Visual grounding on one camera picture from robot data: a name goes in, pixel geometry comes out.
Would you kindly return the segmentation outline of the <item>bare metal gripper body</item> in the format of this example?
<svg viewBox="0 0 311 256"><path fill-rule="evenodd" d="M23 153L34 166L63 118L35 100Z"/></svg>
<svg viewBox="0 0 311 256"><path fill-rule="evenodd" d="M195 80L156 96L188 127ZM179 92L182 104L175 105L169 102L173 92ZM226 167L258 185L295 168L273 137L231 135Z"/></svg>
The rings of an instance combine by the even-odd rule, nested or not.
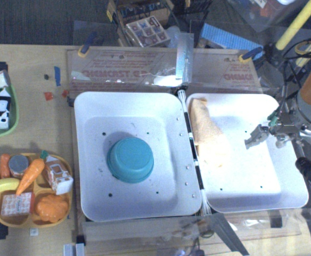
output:
<svg viewBox="0 0 311 256"><path fill-rule="evenodd" d="M311 145L311 115L302 113L272 113L268 117L269 131L272 135L289 136L303 140Z"/></svg>

